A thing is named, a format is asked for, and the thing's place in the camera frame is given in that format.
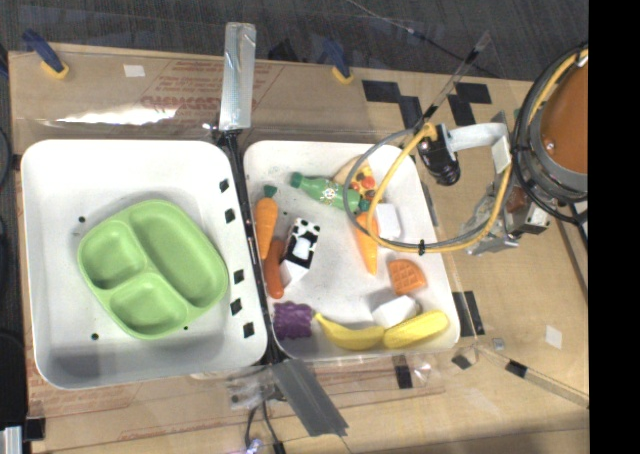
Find black and white toy carton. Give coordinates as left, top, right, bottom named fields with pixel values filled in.
left=277, top=217, right=322, bottom=289

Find white cube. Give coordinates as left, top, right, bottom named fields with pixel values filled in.
left=370, top=293, right=419, bottom=330
left=373, top=202, right=403, bottom=242

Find green toy bottle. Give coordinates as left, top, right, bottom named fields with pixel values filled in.
left=289, top=171, right=372, bottom=215

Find green divided plate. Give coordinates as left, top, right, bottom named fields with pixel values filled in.
left=76, top=198, right=231, bottom=342

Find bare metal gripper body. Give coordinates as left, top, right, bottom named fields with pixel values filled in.
left=492, top=176, right=555, bottom=244

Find purple toy grapes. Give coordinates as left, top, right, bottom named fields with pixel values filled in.
left=272, top=300, right=315, bottom=342

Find toy pizza slice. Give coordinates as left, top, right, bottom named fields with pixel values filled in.
left=331, top=154, right=380, bottom=204

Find orange toy carrot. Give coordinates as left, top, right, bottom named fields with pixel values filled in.
left=253, top=184, right=280, bottom=261
left=354, top=211, right=382, bottom=277

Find black cylinder on white bracket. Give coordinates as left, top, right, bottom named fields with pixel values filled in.
left=416, top=121, right=514, bottom=188

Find yellow banana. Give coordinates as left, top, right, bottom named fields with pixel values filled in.
left=314, top=312, right=387, bottom=352

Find orange toy waffle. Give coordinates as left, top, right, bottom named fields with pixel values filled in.
left=386, top=257, right=428, bottom=297

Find white plastic tray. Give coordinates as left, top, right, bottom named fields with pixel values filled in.
left=19, top=138, right=269, bottom=390
left=242, top=139, right=462, bottom=363

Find red toy sausage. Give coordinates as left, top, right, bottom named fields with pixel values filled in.
left=263, top=237, right=287, bottom=300

